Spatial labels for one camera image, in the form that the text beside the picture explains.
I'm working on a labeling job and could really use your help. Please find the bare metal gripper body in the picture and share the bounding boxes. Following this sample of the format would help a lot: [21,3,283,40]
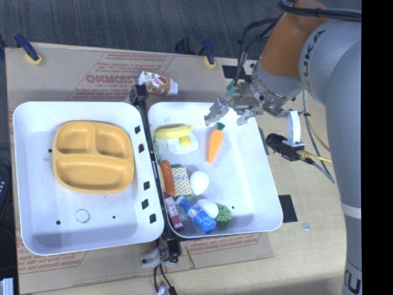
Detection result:
[227,82,289,118]

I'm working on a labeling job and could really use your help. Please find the orange carrot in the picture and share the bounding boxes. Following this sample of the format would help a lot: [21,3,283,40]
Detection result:
[206,122,226,165]

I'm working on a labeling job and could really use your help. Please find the white fried egg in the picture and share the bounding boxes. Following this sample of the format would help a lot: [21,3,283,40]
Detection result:
[167,132,200,155]

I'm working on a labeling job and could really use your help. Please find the yellow banana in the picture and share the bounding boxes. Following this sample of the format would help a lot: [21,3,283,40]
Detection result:
[154,124,195,140]

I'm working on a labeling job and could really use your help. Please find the white plastic tray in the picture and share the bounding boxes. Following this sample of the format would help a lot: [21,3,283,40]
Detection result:
[12,101,165,256]
[147,101,284,239]

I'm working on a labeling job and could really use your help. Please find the brown and white carton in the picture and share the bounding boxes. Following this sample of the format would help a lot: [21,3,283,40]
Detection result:
[138,70,179,97]

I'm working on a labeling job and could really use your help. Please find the green toy food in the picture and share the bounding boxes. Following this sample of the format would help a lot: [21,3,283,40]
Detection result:
[152,135,162,163]

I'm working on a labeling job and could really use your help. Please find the yellow patterned carton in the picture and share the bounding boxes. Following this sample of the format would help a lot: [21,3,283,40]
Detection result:
[171,166,193,199]

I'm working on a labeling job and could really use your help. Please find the orange sausage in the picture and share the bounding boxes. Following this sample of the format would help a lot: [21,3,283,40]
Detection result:
[160,160,176,199]

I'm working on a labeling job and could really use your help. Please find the green pineapple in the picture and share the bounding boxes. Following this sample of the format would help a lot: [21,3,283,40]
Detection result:
[214,203,233,228]

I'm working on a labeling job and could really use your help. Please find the blue bottle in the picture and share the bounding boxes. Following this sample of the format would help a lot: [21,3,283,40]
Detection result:
[176,195,217,235]

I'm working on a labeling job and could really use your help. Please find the dark red packet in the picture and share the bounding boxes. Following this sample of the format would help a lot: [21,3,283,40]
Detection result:
[163,196,185,231]

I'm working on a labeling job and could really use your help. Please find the brown cardboard board red print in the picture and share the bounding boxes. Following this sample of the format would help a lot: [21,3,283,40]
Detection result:
[4,42,274,295]

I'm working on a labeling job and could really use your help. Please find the orange divided plate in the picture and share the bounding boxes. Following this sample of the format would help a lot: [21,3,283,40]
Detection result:
[52,120,136,194]

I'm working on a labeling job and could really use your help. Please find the black cylinder on white bracket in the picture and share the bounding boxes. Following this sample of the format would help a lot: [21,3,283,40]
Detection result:
[265,109,306,162]

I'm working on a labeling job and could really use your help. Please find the black block with thin wires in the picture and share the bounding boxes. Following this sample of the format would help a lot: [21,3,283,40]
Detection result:
[128,84,149,106]
[155,237,182,263]

